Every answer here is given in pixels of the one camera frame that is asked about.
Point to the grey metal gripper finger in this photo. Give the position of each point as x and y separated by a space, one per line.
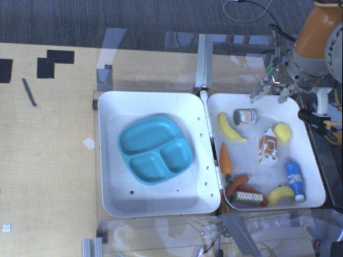
259 90
285 94

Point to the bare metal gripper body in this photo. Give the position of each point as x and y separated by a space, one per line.
300 82

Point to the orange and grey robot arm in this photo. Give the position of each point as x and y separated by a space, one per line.
313 33

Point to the small white and orange can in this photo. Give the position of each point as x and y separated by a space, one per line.
246 116

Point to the yellow lemon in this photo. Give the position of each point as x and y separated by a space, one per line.
282 132

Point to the yellow banana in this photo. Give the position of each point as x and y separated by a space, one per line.
227 128
278 194

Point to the white and orange carton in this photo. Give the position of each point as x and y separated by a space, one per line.
268 149

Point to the white plastic tray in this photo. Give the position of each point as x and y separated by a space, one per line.
150 199
252 157

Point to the orange carrot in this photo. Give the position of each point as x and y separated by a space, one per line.
226 160

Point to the blue bottle with white cap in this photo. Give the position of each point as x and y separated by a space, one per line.
294 178

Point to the white patterned packet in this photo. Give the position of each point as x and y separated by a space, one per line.
247 197

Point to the blue divided plate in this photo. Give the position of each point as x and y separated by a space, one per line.
150 138

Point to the grey stick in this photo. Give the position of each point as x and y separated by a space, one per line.
29 91

